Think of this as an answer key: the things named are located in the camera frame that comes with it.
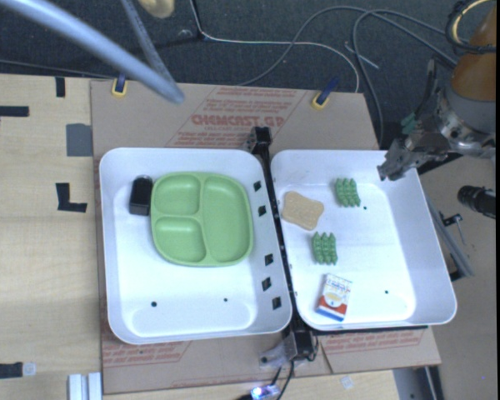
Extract green divided plate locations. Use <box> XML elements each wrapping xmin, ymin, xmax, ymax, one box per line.
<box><xmin>150</xmin><ymin>171</ymin><xmax>255</xmax><ymax>268</ymax></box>

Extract thin black rod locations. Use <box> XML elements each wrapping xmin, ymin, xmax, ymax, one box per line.
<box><xmin>256</xmin><ymin>142</ymin><xmax>303</xmax><ymax>333</ymax></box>

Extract black block with thin wires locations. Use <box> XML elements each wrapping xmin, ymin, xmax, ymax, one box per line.
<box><xmin>258</xmin><ymin>328</ymin><xmax>319</xmax><ymax>369</ymax></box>
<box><xmin>242</xmin><ymin>126</ymin><xmax>274</xmax><ymax>156</ymax></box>

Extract small black can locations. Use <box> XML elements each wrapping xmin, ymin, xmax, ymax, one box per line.
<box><xmin>127</xmin><ymin>174</ymin><xmax>155</xmax><ymax>217</ymax></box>

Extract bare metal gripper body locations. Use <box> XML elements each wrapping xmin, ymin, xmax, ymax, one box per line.
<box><xmin>399</xmin><ymin>113</ymin><xmax>498</xmax><ymax>167</ymax></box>

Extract white red blue carton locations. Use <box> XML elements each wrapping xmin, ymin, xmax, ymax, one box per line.
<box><xmin>314</xmin><ymin>272</ymin><xmax>354</xmax><ymax>323</ymax></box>

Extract white plastic tray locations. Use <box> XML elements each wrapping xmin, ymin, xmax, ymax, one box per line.
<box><xmin>270</xmin><ymin>148</ymin><xmax>458</xmax><ymax>332</ymax></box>
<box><xmin>98</xmin><ymin>147</ymin><xmax>294</xmax><ymax>346</ymax></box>

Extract black cylinder on white bracket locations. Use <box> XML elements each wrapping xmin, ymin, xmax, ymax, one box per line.
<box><xmin>457</xmin><ymin>184</ymin><xmax>498</xmax><ymax>220</ymax></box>

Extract beige toast slice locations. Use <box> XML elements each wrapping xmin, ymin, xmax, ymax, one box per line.
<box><xmin>282</xmin><ymin>190</ymin><xmax>326</xmax><ymax>232</ymax></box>

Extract green pea pods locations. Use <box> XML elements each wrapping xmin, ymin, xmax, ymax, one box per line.
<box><xmin>310</xmin><ymin>231</ymin><xmax>339</xmax><ymax>266</ymax></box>
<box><xmin>333</xmin><ymin>176</ymin><xmax>363</xmax><ymax>209</ymax></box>

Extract brown cardboard board red print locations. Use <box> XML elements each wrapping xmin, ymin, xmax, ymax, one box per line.
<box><xmin>88</xmin><ymin>78</ymin><xmax>443</xmax><ymax>396</ymax></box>

